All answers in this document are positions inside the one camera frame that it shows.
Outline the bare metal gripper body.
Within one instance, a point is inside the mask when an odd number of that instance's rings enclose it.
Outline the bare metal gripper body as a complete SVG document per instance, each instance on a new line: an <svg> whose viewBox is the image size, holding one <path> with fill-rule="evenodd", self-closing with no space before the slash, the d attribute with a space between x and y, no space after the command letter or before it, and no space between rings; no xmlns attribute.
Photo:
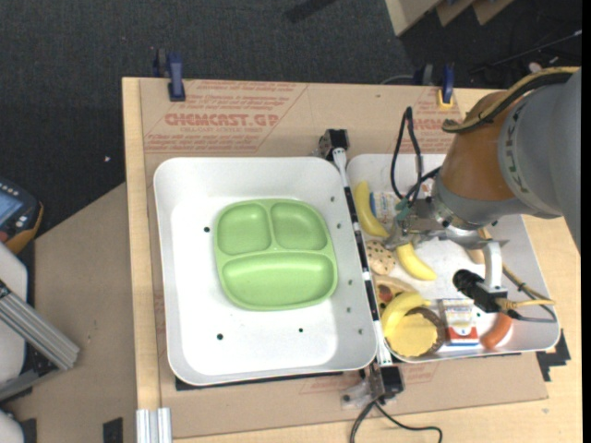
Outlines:
<svg viewBox="0 0 591 443"><path fill-rule="evenodd" d="M432 239L450 240L468 248L477 248L481 242L479 224L465 221L453 213L439 197L416 200L410 205L406 200L396 207L395 227L408 234L408 244L413 234L429 235Z"/></svg>

